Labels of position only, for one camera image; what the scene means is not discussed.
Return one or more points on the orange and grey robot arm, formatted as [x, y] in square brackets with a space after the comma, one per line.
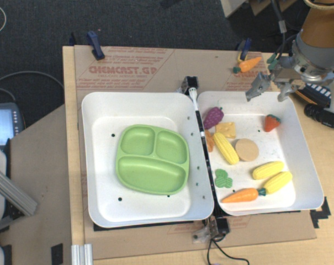
[320, 29]

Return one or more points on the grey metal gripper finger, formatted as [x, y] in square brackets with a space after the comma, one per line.
[255, 88]
[284, 92]

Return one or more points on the purple toy grapes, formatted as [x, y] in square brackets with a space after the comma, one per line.
[213, 117]

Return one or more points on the green divided plate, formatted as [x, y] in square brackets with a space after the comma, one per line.
[153, 159]

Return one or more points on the thin black and white rod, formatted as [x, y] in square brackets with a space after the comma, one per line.
[201, 131]

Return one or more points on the small orange toy piece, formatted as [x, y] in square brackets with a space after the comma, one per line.
[209, 141]

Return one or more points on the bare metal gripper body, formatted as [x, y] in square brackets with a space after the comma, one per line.
[293, 72]

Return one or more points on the yellow toy corn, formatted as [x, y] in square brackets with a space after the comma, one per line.
[277, 182]
[226, 148]
[268, 170]

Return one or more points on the green toy leaf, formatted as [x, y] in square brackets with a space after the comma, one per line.
[223, 179]

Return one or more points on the tan round biscuit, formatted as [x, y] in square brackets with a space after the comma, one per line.
[247, 150]

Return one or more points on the brown cardboard board red print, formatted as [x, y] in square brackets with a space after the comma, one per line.
[144, 70]

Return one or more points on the yellow toy cheese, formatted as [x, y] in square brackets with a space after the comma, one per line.
[226, 129]

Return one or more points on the white plastic tray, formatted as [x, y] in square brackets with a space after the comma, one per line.
[302, 159]
[106, 175]

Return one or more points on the orange toy carrot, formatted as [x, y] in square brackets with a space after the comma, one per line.
[249, 64]
[241, 195]

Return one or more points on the red toy strawberry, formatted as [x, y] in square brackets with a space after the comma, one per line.
[271, 123]

